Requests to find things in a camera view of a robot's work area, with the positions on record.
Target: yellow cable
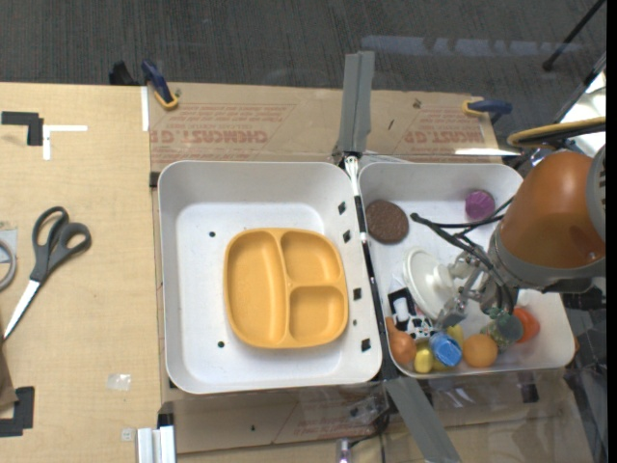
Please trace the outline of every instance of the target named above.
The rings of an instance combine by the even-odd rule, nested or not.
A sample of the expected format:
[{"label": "yellow cable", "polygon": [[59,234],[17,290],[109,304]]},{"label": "yellow cable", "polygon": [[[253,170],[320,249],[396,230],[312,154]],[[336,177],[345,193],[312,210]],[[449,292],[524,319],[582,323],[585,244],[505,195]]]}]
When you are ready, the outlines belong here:
[{"label": "yellow cable", "polygon": [[[506,142],[510,146],[520,147],[521,141],[534,137],[542,138],[546,134],[554,134],[566,130],[582,129],[591,126],[601,125],[606,123],[606,117],[597,117],[595,119],[582,120],[577,122],[567,123],[551,123],[550,125],[544,125],[541,127],[529,128],[528,130],[522,130],[508,136]],[[524,144],[525,148],[548,148],[549,146],[540,142],[539,144]]]}]

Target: yellow divided plate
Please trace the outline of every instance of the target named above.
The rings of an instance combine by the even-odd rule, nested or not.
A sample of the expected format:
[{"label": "yellow divided plate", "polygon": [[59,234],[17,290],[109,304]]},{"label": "yellow divided plate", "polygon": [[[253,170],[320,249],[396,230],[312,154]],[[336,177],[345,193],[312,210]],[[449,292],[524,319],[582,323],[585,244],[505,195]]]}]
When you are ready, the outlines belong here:
[{"label": "yellow divided plate", "polygon": [[263,348],[330,342],[349,315],[340,255],[314,231],[238,233],[225,253],[225,301],[234,333]]}]

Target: brown cookie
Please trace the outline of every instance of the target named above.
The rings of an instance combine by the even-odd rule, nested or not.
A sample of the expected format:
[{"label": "brown cookie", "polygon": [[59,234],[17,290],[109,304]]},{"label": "brown cookie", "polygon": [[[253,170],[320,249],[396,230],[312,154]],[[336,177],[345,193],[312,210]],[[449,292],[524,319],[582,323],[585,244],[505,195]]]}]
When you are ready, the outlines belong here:
[{"label": "brown cookie", "polygon": [[398,243],[407,236],[409,220],[398,205],[377,200],[366,208],[368,234],[382,243]]}]

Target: metal ring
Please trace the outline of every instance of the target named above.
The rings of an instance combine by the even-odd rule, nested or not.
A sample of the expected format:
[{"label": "metal ring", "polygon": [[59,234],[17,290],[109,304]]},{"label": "metal ring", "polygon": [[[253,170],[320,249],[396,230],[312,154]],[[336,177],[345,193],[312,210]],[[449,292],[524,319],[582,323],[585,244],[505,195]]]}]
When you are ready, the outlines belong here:
[{"label": "metal ring", "polygon": [[4,288],[6,288],[9,285],[9,283],[13,280],[15,276],[15,269],[17,268],[17,259],[13,252],[13,249],[2,238],[0,238],[0,248],[9,255],[9,271],[7,272],[5,277],[2,278],[2,280],[0,280],[0,291],[1,291]]}]

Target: gray carpet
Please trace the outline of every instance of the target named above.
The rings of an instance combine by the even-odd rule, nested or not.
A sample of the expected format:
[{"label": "gray carpet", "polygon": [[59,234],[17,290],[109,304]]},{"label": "gray carpet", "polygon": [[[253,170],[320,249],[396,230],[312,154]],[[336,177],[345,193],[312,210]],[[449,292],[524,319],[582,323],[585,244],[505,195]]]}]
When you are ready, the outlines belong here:
[{"label": "gray carpet", "polygon": [[150,58],[170,81],[340,88],[376,51],[375,89],[471,93],[514,111],[505,136],[554,121],[606,50],[597,0],[0,0],[0,80],[105,84]]}]

